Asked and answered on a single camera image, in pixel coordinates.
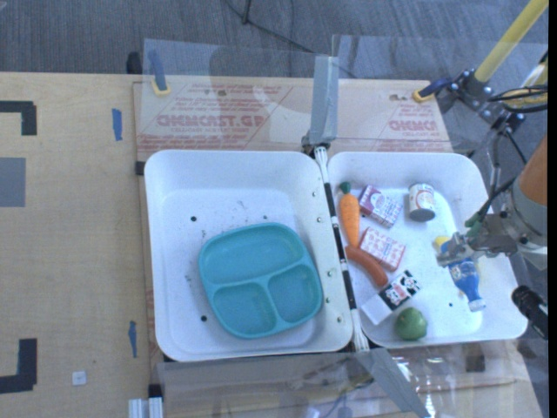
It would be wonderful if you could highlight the white small can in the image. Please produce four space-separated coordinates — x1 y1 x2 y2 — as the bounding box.
407 182 437 223

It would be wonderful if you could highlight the orange carrot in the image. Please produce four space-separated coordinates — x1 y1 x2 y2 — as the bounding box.
338 181 362 248

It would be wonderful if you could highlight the green apple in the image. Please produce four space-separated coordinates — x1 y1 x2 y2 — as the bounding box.
393 306 428 342

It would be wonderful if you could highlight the purple and white carton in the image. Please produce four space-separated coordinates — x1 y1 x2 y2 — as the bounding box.
358 184 404 229

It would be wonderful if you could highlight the white plastic tray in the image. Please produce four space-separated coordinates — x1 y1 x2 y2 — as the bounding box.
143 148 354 363
326 151 529 350

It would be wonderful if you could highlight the brown cardboard board red print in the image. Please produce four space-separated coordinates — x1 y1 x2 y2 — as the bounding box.
132 78 535 418

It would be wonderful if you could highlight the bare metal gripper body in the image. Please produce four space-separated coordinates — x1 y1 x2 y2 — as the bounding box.
467 212 530 256

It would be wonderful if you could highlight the black cylinder on white bracket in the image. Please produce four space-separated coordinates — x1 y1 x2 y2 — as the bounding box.
511 244 548 341

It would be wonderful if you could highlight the orange sausage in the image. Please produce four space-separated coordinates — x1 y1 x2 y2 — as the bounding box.
345 245 389 288

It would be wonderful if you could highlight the blue bottle yellow cap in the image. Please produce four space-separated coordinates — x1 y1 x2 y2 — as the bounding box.
433 235 487 313

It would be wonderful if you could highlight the blue divided plate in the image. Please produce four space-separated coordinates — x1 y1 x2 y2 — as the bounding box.
198 222 324 340

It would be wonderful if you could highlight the black and white cow carton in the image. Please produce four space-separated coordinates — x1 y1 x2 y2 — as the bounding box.
360 269 422 326

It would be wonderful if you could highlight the red and white carton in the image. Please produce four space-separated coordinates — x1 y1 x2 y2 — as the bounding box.
358 226 406 273

